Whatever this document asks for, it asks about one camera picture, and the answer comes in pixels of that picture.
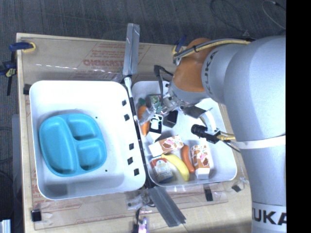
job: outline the white tape band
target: white tape band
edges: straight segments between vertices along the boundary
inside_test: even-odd
[[[249,141],[249,142],[237,142],[238,148],[240,149],[264,149],[268,147],[275,147],[286,145],[286,136],[278,136],[274,138],[259,140],[259,141]]]

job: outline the yellow banana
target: yellow banana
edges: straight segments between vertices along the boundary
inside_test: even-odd
[[[162,154],[161,157],[167,159],[178,169],[184,181],[189,180],[190,177],[189,170],[186,164],[177,155],[170,153],[170,154]]]

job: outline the gray carpet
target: gray carpet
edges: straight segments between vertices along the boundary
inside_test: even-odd
[[[286,0],[0,0],[0,61],[10,60],[17,32],[124,41],[129,22],[140,25],[140,41],[186,44],[199,37],[253,38],[285,34]],[[17,78],[6,96],[0,76],[0,220],[12,216],[11,118],[18,113]]]

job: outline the blue plate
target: blue plate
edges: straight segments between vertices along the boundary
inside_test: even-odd
[[[46,119],[39,129],[44,160],[52,173],[70,177],[101,167],[107,158],[97,122],[85,114],[64,114]]]

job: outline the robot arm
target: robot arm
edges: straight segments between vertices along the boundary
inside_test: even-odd
[[[285,46],[273,36],[195,52],[179,60],[163,100],[167,111],[204,98],[227,107],[249,177],[253,233],[287,231]]]

